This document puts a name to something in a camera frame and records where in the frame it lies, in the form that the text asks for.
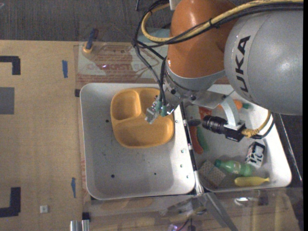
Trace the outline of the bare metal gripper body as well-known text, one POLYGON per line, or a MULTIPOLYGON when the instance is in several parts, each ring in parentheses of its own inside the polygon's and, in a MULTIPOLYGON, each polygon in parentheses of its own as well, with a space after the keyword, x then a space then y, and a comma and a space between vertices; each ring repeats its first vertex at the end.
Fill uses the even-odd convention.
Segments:
POLYGON ((173 104, 175 109, 184 99, 189 101, 197 99, 195 91, 180 87, 169 78, 164 79, 161 87, 162 89, 159 90, 159 94, 154 101, 154 108, 159 112, 160 116, 167 116, 166 105, 168 103, 173 104))

